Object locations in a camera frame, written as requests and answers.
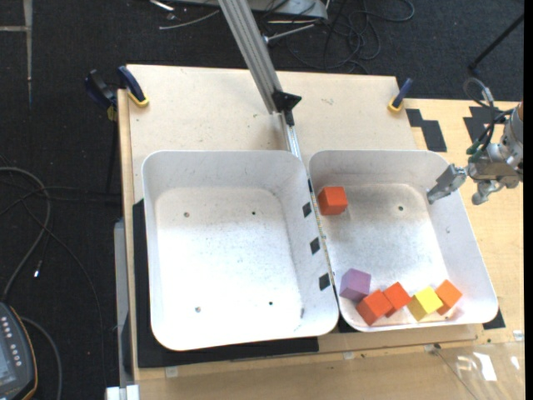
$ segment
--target wooden table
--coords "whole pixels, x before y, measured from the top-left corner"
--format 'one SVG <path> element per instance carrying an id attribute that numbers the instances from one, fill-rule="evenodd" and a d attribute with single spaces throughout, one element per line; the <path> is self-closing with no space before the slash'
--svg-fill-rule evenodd
<path id="1" fill-rule="evenodd" d="M 412 398 L 414 392 L 433 398 L 471 398 L 472 389 L 476 389 L 458 382 L 452 372 L 456 350 L 460 355 L 471 355 L 475 348 L 491 348 L 493 362 L 512 351 L 514 357 L 525 360 L 524 343 L 520 342 L 525 330 L 522 185 L 493 194 L 489 202 L 475 207 L 471 195 L 476 187 L 468 180 L 461 195 L 496 290 L 505 327 L 334 331 L 319 337 L 318 353 L 139 368 L 132 205 L 142 198 L 142 161 L 158 149 L 284 149 L 284 141 L 279 119 L 267 114 L 247 70 L 142 65 L 128 68 L 150 98 L 147 107 L 138 108 L 128 101 L 124 91 L 118 94 L 132 378 L 142 400 L 354 398 L 353 393 L 390 398 L 392 391 L 395 398 Z M 321 149 L 426 149 L 421 130 L 409 124 L 406 108 L 420 110 L 425 120 L 438 121 L 447 146 L 443 157 L 458 166 L 466 164 L 465 150 L 471 140 L 463 117 L 470 116 L 469 107 L 475 106 L 471 101 L 406 99 L 405 108 L 393 114 L 386 109 L 398 92 L 393 77 L 302 72 L 279 72 L 278 76 L 285 91 L 303 96 L 294 114 L 306 165 L 310 156 Z M 516 104 L 497 102 L 501 109 Z M 500 135 L 501 130 L 496 131 L 493 141 Z M 434 343 L 442 349 L 437 354 L 427 353 L 427 346 Z M 449 358 L 444 357 L 445 352 L 450 352 Z M 501 372 L 515 371 L 508 366 L 503 369 Z M 521 395 L 520 384 L 502 384 L 505 390 Z"/>

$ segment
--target black floor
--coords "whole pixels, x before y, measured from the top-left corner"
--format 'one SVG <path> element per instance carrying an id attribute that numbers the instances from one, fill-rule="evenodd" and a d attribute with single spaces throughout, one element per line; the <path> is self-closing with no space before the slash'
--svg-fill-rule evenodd
<path id="1" fill-rule="evenodd" d="M 55 339 L 65 399 L 100 399 L 106 385 L 118 385 L 113 227 L 121 216 L 120 172 L 116 163 L 109 194 L 103 194 L 113 125 L 87 97 L 83 79 L 97 69 L 116 82 L 115 69 L 124 63 L 245 67 L 220 13 L 159 30 L 214 10 L 171 4 L 173 21 L 148 1 L 33 0 L 31 97 L 27 34 L 0 31 L 0 167 L 28 171 L 47 187 L 72 188 L 47 190 L 55 237 L 45 233 L 8 296 Z M 329 11 L 335 32 L 317 25 L 278 42 L 271 57 L 277 70 L 388 75 L 399 84 L 412 78 L 410 97 L 467 99 L 462 86 L 469 63 L 523 12 L 524 0 L 335 0 Z M 263 15 L 257 21 L 268 35 L 296 26 L 268 23 L 287 17 Z M 22 0 L 0 0 L 0 27 L 23 23 Z M 478 69 L 496 100 L 522 99 L 523 22 Z M 22 202 L 9 206 L 36 187 L 25 174 L 0 171 L 2 290 L 41 232 Z M 37 219 L 45 218 L 42 197 L 34 194 L 25 203 Z M 28 331 L 40 371 L 36 398 L 55 398 L 52 349 L 34 328 Z"/>

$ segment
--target block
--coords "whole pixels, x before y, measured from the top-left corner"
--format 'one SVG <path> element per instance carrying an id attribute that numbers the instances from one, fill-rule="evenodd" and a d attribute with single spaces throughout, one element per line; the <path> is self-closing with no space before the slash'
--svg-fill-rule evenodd
<path id="1" fill-rule="evenodd" d="M 439 299 L 433 287 L 428 286 L 425 289 L 420 290 L 415 293 L 412 297 L 411 302 L 407 304 L 409 311 L 413 317 L 420 321 L 427 314 L 431 314 L 436 311 L 438 308 L 444 305 Z"/>
<path id="2" fill-rule="evenodd" d="M 361 301 L 370 293 L 370 281 L 368 272 L 350 268 L 342 276 L 339 295 L 352 301 Z"/>
<path id="3" fill-rule="evenodd" d="M 324 187 L 318 194 L 318 207 L 321 215 L 340 215 L 348 207 L 348 199 L 343 187 Z"/>
<path id="4" fill-rule="evenodd" d="M 371 326 L 380 317 L 383 317 L 390 310 L 392 304 L 380 289 L 375 290 L 370 295 L 364 297 L 357 305 L 356 310 L 361 314 L 368 326 Z"/>
<path id="5" fill-rule="evenodd" d="M 448 313 L 463 296 L 462 292 L 450 280 L 442 282 L 442 284 L 435 289 L 435 293 L 444 304 L 436 310 L 441 316 Z"/>
<path id="6" fill-rule="evenodd" d="M 407 293 L 400 282 L 390 285 L 383 291 L 383 294 L 392 304 L 392 310 L 386 314 L 387 317 L 390 317 L 400 308 L 403 308 L 405 305 L 411 302 L 411 295 Z"/>

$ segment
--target red object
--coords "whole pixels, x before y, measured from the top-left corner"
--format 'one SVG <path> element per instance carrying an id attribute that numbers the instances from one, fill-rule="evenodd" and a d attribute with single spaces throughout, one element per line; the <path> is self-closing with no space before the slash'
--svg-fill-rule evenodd
<path id="1" fill-rule="evenodd" d="M 361 314 L 368 326 L 392 310 L 391 302 L 385 294 L 377 289 L 370 295 L 364 297 L 357 305 L 356 310 Z"/>
<path id="2" fill-rule="evenodd" d="M 435 289 L 436 295 L 444 304 L 442 307 L 438 308 L 436 311 L 440 314 L 446 314 L 450 309 L 456 305 L 457 301 L 463 296 L 461 291 L 453 285 L 450 280 L 445 280 L 442 284 Z"/>
<path id="3" fill-rule="evenodd" d="M 318 194 L 318 206 L 322 215 L 339 215 L 348 207 L 343 187 L 324 187 Z"/>
<path id="4" fill-rule="evenodd" d="M 400 282 L 390 285 L 390 287 L 383 291 L 383 294 L 392 304 L 392 310 L 386 314 L 387 317 L 390 317 L 392 314 L 394 314 L 400 308 L 403 308 L 411 301 L 409 293 L 406 292 Z"/>

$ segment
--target robotic arm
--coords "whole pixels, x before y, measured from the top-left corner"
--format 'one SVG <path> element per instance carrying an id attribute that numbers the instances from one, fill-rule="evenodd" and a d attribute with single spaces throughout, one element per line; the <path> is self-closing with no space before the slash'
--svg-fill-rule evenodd
<path id="1" fill-rule="evenodd" d="M 470 154 L 466 167 L 456 167 L 453 163 L 436 179 L 436 185 L 427 193 L 430 204 L 457 190 L 466 178 L 477 184 L 477 192 L 472 196 L 475 205 L 487 202 L 489 195 L 503 187 L 516 188 L 524 181 L 524 101 L 509 111 L 497 112 L 490 90 L 477 79 L 468 83 L 478 83 L 488 105 L 476 101 L 493 112 L 489 127 L 466 150 Z M 494 126 L 504 121 L 504 132 L 498 143 L 491 143 Z"/>

